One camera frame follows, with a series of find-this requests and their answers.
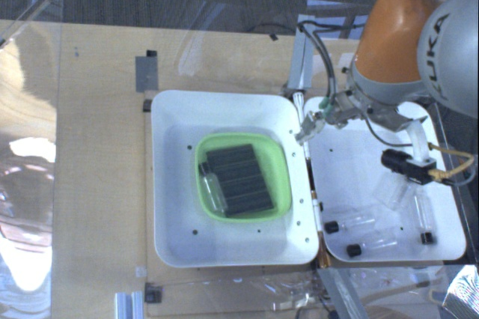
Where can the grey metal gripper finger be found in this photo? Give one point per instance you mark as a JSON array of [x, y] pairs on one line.
[[315, 120], [304, 135]]

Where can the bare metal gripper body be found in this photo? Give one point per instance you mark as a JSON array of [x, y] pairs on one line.
[[346, 108]]

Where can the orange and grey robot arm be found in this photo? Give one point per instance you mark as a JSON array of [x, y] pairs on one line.
[[396, 44]]

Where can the green square bowl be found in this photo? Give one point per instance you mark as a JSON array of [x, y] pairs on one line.
[[278, 164]]

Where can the white plastic tray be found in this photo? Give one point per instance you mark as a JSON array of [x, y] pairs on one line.
[[179, 175], [351, 175]]

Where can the black ribbed block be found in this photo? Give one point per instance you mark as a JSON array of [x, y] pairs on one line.
[[243, 180]]

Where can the clear plastic bottle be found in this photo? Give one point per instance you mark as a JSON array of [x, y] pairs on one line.
[[393, 194]]

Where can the clear bottle with black cap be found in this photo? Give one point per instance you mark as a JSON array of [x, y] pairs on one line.
[[351, 223], [214, 188], [424, 216], [374, 244]]

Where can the black cylinder on white bracket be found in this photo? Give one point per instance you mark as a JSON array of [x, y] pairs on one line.
[[402, 162]]

